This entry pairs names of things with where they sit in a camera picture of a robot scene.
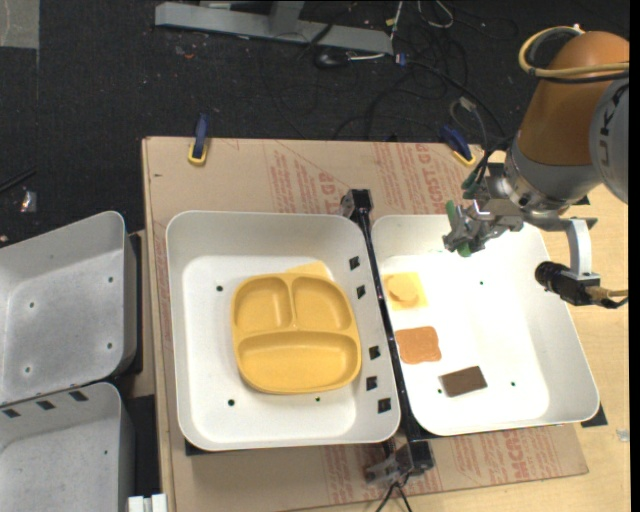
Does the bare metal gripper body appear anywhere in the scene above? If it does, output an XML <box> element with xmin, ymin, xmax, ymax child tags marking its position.
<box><xmin>462</xmin><ymin>174</ymin><xmax>570</xmax><ymax>236</ymax></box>

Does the green long toy vegetable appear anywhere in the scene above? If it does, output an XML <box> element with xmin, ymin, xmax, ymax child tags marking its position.
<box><xmin>445</xmin><ymin>199</ymin><xmax>474</xmax><ymax>258</ymax></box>

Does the tan round biscuit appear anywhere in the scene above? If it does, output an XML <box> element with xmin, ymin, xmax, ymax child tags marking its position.
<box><xmin>386</xmin><ymin>273</ymin><xmax>420</xmax><ymax>307</ymax></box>

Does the white plastic tray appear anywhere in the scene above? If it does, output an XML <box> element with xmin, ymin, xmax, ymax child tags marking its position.
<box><xmin>0</xmin><ymin>209</ymin><xmax>139</xmax><ymax>407</ymax></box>
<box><xmin>164</xmin><ymin>209</ymin><xmax>402</xmax><ymax>452</ymax></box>
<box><xmin>0</xmin><ymin>381</ymin><xmax>136</xmax><ymax>512</ymax></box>
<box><xmin>370</xmin><ymin>213</ymin><xmax>601</xmax><ymax>437</ymax></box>

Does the thin black rod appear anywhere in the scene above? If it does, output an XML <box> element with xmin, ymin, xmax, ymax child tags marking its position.
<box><xmin>355</xmin><ymin>209</ymin><xmax>419</xmax><ymax>446</ymax></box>

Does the orange-brown bread slice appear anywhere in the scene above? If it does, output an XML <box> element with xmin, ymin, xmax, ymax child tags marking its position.
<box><xmin>394</xmin><ymin>325</ymin><xmax>443</xmax><ymax>366</ymax></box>

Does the brown rectangular biscuit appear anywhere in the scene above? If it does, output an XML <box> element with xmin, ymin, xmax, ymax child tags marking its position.
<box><xmin>438</xmin><ymin>365</ymin><xmax>489</xmax><ymax>399</ymax></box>

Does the yellow divided plate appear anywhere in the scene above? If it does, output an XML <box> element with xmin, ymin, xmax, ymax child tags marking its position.
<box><xmin>230</xmin><ymin>273</ymin><xmax>363</xmax><ymax>396</ymax></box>

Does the brown cardboard board red print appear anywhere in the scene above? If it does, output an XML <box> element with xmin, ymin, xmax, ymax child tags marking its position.
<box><xmin>141</xmin><ymin>135</ymin><xmax>590</xmax><ymax>512</ymax></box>

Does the black cylinder on white bracket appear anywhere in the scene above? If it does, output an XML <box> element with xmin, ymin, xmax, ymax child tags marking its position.
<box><xmin>533</xmin><ymin>217</ymin><xmax>602</xmax><ymax>307</ymax></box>

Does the black block with thin wires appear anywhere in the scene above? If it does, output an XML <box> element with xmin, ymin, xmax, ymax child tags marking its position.
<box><xmin>341</xmin><ymin>188</ymin><xmax>375</xmax><ymax>221</ymax></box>
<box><xmin>364</xmin><ymin>439</ymin><xmax>435</xmax><ymax>484</ymax></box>

